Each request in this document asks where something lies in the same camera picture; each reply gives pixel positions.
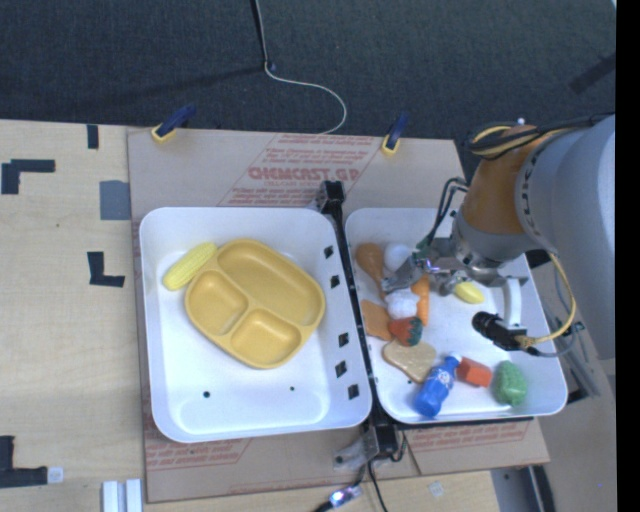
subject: blue clamp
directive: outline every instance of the blue clamp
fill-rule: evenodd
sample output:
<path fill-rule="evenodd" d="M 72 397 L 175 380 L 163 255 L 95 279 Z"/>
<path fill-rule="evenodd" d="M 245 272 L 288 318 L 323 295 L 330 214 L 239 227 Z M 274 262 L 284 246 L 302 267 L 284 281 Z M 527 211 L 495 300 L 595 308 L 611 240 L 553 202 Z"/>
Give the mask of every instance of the blue clamp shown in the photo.
<path fill-rule="evenodd" d="M 398 151 L 398 146 L 400 145 L 400 135 L 404 131 L 407 126 L 407 122 L 409 121 L 409 114 L 406 112 L 401 112 L 395 122 L 389 128 L 387 135 L 385 135 L 382 140 L 382 145 L 380 149 L 383 153 L 387 155 L 394 155 Z"/>
<path fill-rule="evenodd" d="M 185 126 L 189 119 L 196 113 L 195 105 L 186 105 L 174 112 L 164 123 L 159 124 L 151 130 L 153 140 L 162 144 L 168 141 L 176 134 L 176 128 Z"/>

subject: toy bottle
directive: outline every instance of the toy bottle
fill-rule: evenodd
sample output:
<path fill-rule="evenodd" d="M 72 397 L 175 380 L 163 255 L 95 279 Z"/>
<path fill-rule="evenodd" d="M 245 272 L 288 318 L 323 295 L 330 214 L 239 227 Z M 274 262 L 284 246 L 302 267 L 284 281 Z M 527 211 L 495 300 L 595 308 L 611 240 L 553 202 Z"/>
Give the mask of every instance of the toy bottle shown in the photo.
<path fill-rule="evenodd" d="M 422 388 L 413 402 L 415 409 L 422 415 L 434 418 L 442 407 L 442 402 L 449 396 L 455 380 L 455 370 L 462 361 L 462 356 L 452 352 L 444 362 L 434 366 L 424 381 Z"/>

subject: white cable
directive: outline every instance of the white cable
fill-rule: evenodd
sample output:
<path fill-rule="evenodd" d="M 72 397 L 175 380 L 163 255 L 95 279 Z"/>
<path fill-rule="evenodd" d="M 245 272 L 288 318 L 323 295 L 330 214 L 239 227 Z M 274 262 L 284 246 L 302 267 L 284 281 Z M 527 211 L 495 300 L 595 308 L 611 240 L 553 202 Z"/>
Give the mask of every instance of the white cable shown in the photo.
<path fill-rule="evenodd" d="M 269 70 L 269 54 L 267 53 L 267 42 L 266 42 L 265 36 L 264 36 L 264 25 L 262 23 L 262 13 L 260 12 L 260 3 L 259 3 L 259 0 L 254 0 L 254 2 L 255 2 L 255 6 L 256 6 L 256 13 L 258 15 L 258 25 L 259 25 L 259 29 L 260 29 L 260 38 L 262 40 L 262 52 L 263 52 L 263 55 L 264 55 L 264 72 L 266 73 L 266 75 L 269 78 L 271 78 L 273 80 L 276 80 L 278 82 L 283 82 L 285 84 L 292 84 L 292 85 L 302 85 L 302 86 L 305 86 L 305 87 L 313 87 L 315 89 L 320 89 L 321 91 L 324 91 L 324 92 L 327 92 L 327 93 L 331 94 L 331 96 L 333 96 L 336 100 L 338 100 L 338 102 L 342 106 L 342 119 L 340 120 L 340 122 L 336 126 L 331 128 L 330 130 L 327 130 L 325 132 L 320 133 L 320 135 L 328 135 L 329 133 L 335 132 L 336 130 L 341 128 L 342 125 L 347 120 L 347 105 L 342 100 L 342 98 L 340 96 L 338 96 L 337 93 L 335 93 L 334 91 L 332 91 L 328 87 L 325 87 L 324 85 L 312 84 L 312 83 L 308 83 L 308 82 L 300 82 L 298 80 L 289 80 L 287 78 L 281 78 L 279 76 L 274 75 Z"/>

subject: toy food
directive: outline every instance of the toy food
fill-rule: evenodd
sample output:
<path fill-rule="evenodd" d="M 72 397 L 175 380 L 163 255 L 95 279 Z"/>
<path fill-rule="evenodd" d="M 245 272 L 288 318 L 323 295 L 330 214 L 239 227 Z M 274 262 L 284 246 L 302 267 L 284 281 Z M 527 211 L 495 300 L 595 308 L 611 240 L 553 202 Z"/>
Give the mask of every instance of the toy food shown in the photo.
<path fill-rule="evenodd" d="M 378 291 L 384 295 L 380 288 L 383 276 L 384 254 L 382 249 L 374 243 L 360 244 L 356 249 L 356 261 L 376 283 Z"/>
<path fill-rule="evenodd" d="M 413 347 L 420 343 L 422 322 L 417 316 L 393 319 L 389 322 L 389 332 L 401 345 Z"/>
<path fill-rule="evenodd" d="M 436 359 L 436 349 L 424 341 L 413 347 L 406 347 L 394 340 L 384 346 L 382 357 L 402 370 L 412 381 L 422 383 Z"/>
<path fill-rule="evenodd" d="M 423 274 L 420 279 L 411 285 L 411 291 L 418 296 L 416 315 L 422 320 L 425 327 L 429 323 L 429 274 Z"/>
<path fill-rule="evenodd" d="M 429 370 L 429 375 L 413 400 L 416 411 L 428 418 L 435 418 L 438 415 L 443 402 L 453 388 L 456 368 L 461 359 L 459 354 L 451 353 L 444 358 L 442 364 Z"/>
<path fill-rule="evenodd" d="M 211 242 L 195 246 L 173 264 L 162 278 L 162 284 L 171 291 L 179 290 L 193 279 L 216 250 L 217 247 Z"/>
<path fill-rule="evenodd" d="M 498 365 L 492 385 L 493 395 L 501 404 L 519 405 L 527 396 L 527 381 L 511 361 Z"/>
<path fill-rule="evenodd" d="M 391 243 L 384 248 L 384 266 L 395 272 L 411 256 L 411 248 L 404 244 Z"/>
<path fill-rule="evenodd" d="M 393 334 L 389 332 L 391 317 L 387 310 L 371 301 L 363 300 L 360 304 L 364 317 L 364 328 L 369 336 L 376 336 L 384 341 L 393 340 Z"/>
<path fill-rule="evenodd" d="M 391 318 L 407 318 L 416 316 L 420 297 L 409 288 L 394 290 L 384 297 L 387 312 Z"/>
<path fill-rule="evenodd" d="M 484 295 L 480 289 L 470 281 L 463 281 L 455 285 L 453 293 L 460 300 L 468 302 L 469 304 L 482 304 L 484 302 Z"/>
<path fill-rule="evenodd" d="M 456 376 L 468 384 L 488 388 L 489 384 L 491 384 L 493 372 L 488 366 L 468 357 L 463 357 L 456 370 Z"/>

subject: yellow divided plate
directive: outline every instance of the yellow divided plate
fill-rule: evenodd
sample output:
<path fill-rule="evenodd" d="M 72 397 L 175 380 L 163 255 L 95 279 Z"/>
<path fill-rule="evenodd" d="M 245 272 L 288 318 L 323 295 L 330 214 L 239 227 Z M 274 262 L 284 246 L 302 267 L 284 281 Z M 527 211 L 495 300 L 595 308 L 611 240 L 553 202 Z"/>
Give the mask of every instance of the yellow divided plate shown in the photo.
<path fill-rule="evenodd" d="M 275 368 L 302 348 L 325 311 L 318 283 L 293 261 L 252 239 L 224 244 L 185 294 L 191 322 L 255 368 Z"/>

